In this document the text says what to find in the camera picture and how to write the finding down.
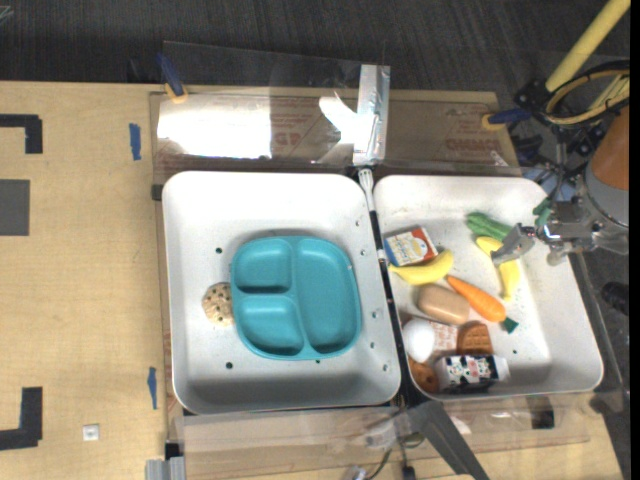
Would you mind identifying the green pea pod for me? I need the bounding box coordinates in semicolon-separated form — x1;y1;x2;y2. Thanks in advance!
465;211;514;242

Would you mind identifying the white plastic tray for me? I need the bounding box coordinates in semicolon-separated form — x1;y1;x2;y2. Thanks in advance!
161;170;403;416
372;174;605;402

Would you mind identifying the yellow banana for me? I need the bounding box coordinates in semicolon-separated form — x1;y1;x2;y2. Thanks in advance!
387;248;456;287
474;236;522;302

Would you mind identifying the tan chocolate chip biscuit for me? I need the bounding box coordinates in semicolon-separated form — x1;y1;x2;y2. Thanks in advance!
201;281;236;328

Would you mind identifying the brown doughnut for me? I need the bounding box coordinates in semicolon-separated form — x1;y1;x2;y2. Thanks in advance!
407;357;442;395

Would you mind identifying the brown waffle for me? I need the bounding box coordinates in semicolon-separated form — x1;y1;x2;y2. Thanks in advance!
455;320;495;357

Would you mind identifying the white and orange carton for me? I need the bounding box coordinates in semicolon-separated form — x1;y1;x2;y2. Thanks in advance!
383;225;440;268

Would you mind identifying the white egg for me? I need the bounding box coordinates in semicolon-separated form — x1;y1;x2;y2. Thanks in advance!
401;318;437;365

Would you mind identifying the blue divided plate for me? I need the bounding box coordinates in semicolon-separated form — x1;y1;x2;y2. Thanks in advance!
229;235;363;362

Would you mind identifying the white printed bottle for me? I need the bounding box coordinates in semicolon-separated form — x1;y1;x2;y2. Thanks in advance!
433;353;512;395

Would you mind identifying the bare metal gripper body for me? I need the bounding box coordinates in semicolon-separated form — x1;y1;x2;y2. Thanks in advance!
536;199;630;266

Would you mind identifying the orange carrot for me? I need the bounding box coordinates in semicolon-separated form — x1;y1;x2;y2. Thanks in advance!
445;274;520;335

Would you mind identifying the tan bread roll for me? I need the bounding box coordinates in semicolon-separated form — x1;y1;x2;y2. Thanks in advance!
416;283;472;327

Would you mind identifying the white and red packet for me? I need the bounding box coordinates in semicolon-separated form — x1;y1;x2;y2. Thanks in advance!
428;319;460;355

